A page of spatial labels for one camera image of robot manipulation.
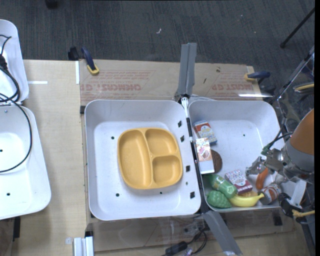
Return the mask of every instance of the yellow and blue clamp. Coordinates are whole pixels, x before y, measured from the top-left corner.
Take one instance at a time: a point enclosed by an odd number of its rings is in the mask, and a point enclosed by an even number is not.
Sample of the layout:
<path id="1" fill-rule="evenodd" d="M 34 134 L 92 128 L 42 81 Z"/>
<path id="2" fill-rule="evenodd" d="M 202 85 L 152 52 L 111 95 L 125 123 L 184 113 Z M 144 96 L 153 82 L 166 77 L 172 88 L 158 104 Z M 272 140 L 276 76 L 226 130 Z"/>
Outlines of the yellow and blue clamp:
<path id="1" fill-rule="evenodd" d="M 89 72 L 92 75 L 97 75 L 99 73 L 99 68 L 97 67 L 97 65 L 94 63 L 94 60 L 91 57 L 90 52 L 88 51 L 88 49 L 86 47 L 82 47 L 81 48 L 81 52 L 83 53 L 84 58 L 86 59 L 86 67 L 88 68 Z"/>

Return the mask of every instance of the maroon box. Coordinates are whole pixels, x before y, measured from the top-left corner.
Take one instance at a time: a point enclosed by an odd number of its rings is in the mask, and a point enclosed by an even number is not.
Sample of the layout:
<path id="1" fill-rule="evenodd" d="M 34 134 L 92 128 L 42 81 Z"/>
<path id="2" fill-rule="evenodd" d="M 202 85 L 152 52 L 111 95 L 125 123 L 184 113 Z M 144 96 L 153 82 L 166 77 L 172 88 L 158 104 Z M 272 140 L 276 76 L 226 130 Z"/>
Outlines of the maroon box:
<path id="1" fill-rule="evenodd" d="M 253 189 L 250 182 L 246 179 L 246 177 L 242 174 L 240 170 L 233 170 L 227 172 L 224 175 L 224 178 L 231 184 L 235 185 L 235 187 L 238 190 L 238 195 L 250 192 Z"/>

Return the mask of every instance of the black tripod leg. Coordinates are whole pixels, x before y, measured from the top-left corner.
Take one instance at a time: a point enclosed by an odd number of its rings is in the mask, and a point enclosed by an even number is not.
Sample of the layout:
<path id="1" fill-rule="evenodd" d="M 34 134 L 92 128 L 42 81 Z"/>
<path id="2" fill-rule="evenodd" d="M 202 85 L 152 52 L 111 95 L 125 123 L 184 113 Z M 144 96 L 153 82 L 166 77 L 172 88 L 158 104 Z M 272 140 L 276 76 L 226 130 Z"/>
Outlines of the black tripod leg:
<path id="1" fill-rule="evenodd" d="M 301 23 L 292 31 L 290 35 L 282 42 L 280 43 L 281 48 L 285 48 L 286 43 L 294 36 L 294 34 L 301 28 L 301 26 L 310 18 L 310 16 L 315 12 L 315 7 L 309 12 L 309 14 L 301 21 Z"/>

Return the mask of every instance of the blue clamp handle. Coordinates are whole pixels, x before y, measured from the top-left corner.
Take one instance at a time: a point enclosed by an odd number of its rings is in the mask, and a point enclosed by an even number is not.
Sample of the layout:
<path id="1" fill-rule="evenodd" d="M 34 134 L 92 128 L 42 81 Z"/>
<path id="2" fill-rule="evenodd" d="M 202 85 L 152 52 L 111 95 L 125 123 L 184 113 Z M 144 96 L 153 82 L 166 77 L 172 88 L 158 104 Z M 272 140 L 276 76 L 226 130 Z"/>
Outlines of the blue clamp handle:
<path id="1" fill-rule="evenodd" d="M 270 72 L 259 71 L 259 72 L 248 74 L 247 77 L 251 79 L 258 79 L 258 78 L 268 78 L 270 77 L 270 75 L 271 75 Z"/>
<path id="2" fill-rule="evenodd" d="M 83 46 L 83 47 L 81 48 L 81 52 L 83 53 L 83 56 L 84 56 L 84 58 L 86 59 L 86 63 L 89 65 L 89 67 L 90 67 L 92 70 L 95 70 L 95 69 L 96 69 L 95 63 L 94 63 L 94 60 L 92 59 L 91 54 L 90 54 L 90 52 L 88 51 L 88 49 Z"/>

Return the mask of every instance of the plastic bottle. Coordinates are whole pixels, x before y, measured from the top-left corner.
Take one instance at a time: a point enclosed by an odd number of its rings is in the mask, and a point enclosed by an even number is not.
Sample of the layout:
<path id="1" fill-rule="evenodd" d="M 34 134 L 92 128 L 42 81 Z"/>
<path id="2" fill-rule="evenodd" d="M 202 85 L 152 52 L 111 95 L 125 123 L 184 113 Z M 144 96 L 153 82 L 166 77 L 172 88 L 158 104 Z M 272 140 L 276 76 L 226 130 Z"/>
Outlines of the plastic bottle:
<path id="1" fill-rule="evenodd" d="M 226 198 L 233 198 L 238 192 L 237 188 L 233 184 L 225 180 L 220 175 L 211 173 L 206 176 L 210 182 L 211 187 L 216 191 L 222 192 Z"/>

